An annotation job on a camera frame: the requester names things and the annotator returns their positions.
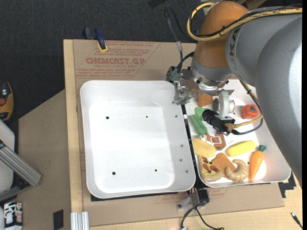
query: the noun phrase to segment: cardboard sheet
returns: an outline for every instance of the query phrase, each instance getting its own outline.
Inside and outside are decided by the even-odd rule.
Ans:
[[[175,43],[106,41],[108,51],[101,53],[94,40],[74,40],[74,64],[78,110],[80,160],[83,183],[83,208],[90,215],[90,225],[107,225],[154,219],[181,217],[176,202],[186,192],[143,197],[92,201],[86,186],[83,124],[80,87],[88,80],[164,80],[170,66],[179,63]],[[195,44],[183,44],[184,55],[195,50]],[[191,59],[183,67],[189,66]],[[207,188],[210,203],[202,214],[217,214],[263,208],[283,207],[277,183]]]

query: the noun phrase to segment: yellow and black object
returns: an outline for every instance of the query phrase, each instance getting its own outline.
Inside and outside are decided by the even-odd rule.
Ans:
[[[8,121],[14,107],[13,92],[10,84],[0,80],[0,119]]]

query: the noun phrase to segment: yellow corn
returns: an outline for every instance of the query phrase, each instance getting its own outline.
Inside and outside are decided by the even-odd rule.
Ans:
[[[233,145],[232,147],[228,148],[226,154],[229,157],[237,156],[248,151],[251,151],[256,148],[256,143],[253,140],[247,140],[240,142],[238,144]]]

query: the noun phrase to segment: wooden table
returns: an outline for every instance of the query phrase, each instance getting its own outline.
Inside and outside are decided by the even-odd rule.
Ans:
[[[66,82],[66,107],[69,149],[69,173],[71,187],[71,211],[83,212],[83,195],[78,135],[78,117],[76,112],[76,89],[74,72],[73,40],[64,40],[64,64]],[[302,189],[297,186],[286,192],[285,207],[206,215],[207,223],[214,227],[223,226],[227,230],[237,229],[300,229],[291,216],[294,212],[302,222]],[[158,219],[151,221],[123,223],[91,227],[92,230],[178,230],[180,218]],[[187,217],[185,226],[189,230],[209,229],[197,216]]]

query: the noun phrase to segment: tray with toy food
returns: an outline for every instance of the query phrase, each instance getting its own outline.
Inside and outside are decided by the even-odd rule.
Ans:
[[[229,116],[244,123],[260,113],[238,80],[230,80],[225,90],[234,89],[229,96],[233,105]],[[265,123],[251,122],[237,130],[242,135],[218,133],[201,118],[201,113],[214,107],[214,97],[204,103],[196,99],[186,105],[189,129],[195,152],[198,174],[209,187],[262,184],[286,181],[291,169],[280,152]]]

